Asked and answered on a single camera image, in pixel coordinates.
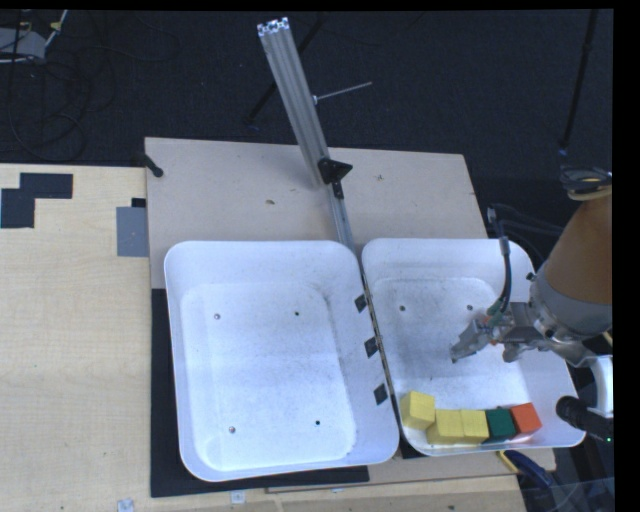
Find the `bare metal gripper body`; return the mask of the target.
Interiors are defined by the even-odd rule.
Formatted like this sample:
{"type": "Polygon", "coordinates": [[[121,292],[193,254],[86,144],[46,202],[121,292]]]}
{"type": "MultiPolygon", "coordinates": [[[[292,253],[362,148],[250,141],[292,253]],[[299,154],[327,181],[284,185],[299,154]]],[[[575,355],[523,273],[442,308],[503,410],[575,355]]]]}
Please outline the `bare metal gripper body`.
{"type": "Polygon", "coordinates": [[[546,306],[533,302],[511,303],[494,326],[494,343],[533,340],[537,341],[537,348],[530,351],[553,353],[576,368],[587,368],[599,358],[584,344],[584,335],[571,330],[546,306]]]}

